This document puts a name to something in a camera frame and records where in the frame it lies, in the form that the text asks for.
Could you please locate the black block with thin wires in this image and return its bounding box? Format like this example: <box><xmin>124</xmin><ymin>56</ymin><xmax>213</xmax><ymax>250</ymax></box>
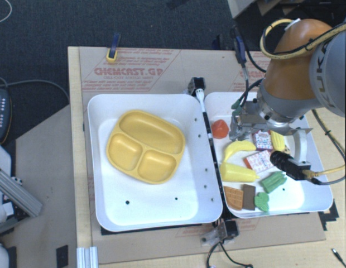
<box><xmin>200</xmin><ymin>219</ymin><xmax>240</xmax><ymax>247</ymax></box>
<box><xmin>188</xmin><ymin>76</ymin><xmax>206</xmax><ymax>96</ymax></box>

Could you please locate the white and pink carton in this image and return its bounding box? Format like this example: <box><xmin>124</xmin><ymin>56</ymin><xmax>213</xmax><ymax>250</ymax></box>
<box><xmin>252</xmin><ymin>130</ymin><xmax>274</xmax><ymax>152</ymax></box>

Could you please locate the brown chocolate bar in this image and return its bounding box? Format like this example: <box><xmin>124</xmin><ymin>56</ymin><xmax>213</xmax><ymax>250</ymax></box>
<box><xmin>242</xmin><ymin>184</ymin><xmax>257</xmax><ymax>211</ymax></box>

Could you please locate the green broccoli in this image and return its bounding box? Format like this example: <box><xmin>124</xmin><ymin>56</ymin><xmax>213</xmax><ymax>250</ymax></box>
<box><xmin>254</xmin><ymin>192</ymin><xmax>270</xmax><ymax>213</ymax></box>

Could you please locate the orange waffle biscuit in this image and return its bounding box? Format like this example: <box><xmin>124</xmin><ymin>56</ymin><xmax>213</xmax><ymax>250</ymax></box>
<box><xmin>223</xmin><ymin>186</ymin><xmax>244</xmax><ymax>210</ymax></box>

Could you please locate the white plastic tray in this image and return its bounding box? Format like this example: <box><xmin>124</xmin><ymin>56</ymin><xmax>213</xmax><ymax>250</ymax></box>
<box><xmin>87</xmin><ymin>93</ymin><xmax>224</xmax><ymax>232</ymax></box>
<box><xmin>203</xmin><ymin>92</ymin><xmax>334</xmax><ymax>219</ymax></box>

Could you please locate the yellow banana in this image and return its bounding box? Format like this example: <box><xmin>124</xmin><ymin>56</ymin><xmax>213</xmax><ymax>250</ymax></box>
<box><xmin>223</xmin><ymin>140</ymin><xmax>257</xmax><ymax>164</ymax></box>

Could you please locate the brown cardboard board red print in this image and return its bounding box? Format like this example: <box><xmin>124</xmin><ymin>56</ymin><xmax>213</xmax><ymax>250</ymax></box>
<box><xmin>78</xmin><ymin>46</ymin><xmax>327</xmax><ymax>265</ymax></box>

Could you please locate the yellow corn cob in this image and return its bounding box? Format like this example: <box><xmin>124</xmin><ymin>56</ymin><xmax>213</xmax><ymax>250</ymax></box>
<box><xmin>270</xmin><ymin>130</ymin><xmax>286</xmax><ymax>152</ymax></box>

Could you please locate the black cylinder on white bracket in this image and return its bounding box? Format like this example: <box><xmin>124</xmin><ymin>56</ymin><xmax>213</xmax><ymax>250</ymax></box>
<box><xmin>270</xmin><ymin>127</ymin><xmax>314</xmax><ymax>181</ymax></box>

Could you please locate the yellow squeeze bottle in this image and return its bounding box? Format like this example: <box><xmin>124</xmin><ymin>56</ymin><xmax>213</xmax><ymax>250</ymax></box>
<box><xmin>219</xmin><ymin>162</ymin><xmax>261</xmax><ymax>183</ymax></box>

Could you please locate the red toy pepper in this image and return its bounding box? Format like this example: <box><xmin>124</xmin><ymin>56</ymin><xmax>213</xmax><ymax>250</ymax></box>
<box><xmin>211</xmin><ymin>119</ymin><xmax>230</xmax><ymax>140</ymax></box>

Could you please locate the red and white packet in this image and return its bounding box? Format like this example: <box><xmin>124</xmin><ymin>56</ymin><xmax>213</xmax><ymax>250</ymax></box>
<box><xmin>243</xmin><ymin>149</ymin><xmax>275</xmax><ymax>174</ymax></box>

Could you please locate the thin black and white rod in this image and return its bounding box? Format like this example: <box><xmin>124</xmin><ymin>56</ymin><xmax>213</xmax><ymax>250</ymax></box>
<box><xmin>195</xmin><ymin>89</ymin><xmax>227</xmax><ymax>221</ymax></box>

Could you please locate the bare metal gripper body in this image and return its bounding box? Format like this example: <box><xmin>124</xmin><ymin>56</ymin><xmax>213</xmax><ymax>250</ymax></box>
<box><xmin>231</xmin><ymin>100</ymin><xmax>298</xmax><ymax>139</ymax></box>

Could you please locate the green bean bundle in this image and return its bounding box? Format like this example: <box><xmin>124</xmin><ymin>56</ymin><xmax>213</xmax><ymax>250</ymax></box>
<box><xmin>259</xmin><ymin>171</ymin><xmax>288</xmax><ymax>194</ymax></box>

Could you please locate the yellow divided plate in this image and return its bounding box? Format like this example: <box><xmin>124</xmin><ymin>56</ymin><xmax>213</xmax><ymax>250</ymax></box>
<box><xmin>105</xmin><ymin>109</ymin><xmax>186</xmax><ymax>185</ymax></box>

